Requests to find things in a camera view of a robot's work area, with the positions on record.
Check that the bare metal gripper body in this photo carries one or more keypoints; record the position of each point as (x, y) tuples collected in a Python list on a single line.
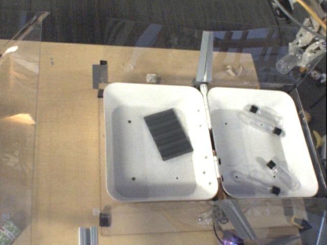
[(316, 30)]

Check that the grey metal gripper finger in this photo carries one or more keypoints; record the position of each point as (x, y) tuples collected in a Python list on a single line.
[(313, 53), (300, 43)]

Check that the clear plastic bottle black cap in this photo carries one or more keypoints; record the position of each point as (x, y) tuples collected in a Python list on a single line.
[(268, 113), (284, 176), (258, 122), (255, 181)]

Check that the thin black and white rod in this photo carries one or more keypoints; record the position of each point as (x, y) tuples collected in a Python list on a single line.
[(207, 112)]

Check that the white plastic tray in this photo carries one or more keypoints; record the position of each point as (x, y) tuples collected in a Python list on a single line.
[(240, 149), (127, 149)]

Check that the black ribbed rack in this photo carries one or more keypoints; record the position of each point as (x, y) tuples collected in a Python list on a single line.
[(168, 134)]

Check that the green printed packet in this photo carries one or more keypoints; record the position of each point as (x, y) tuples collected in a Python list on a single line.
[(7, 231)]

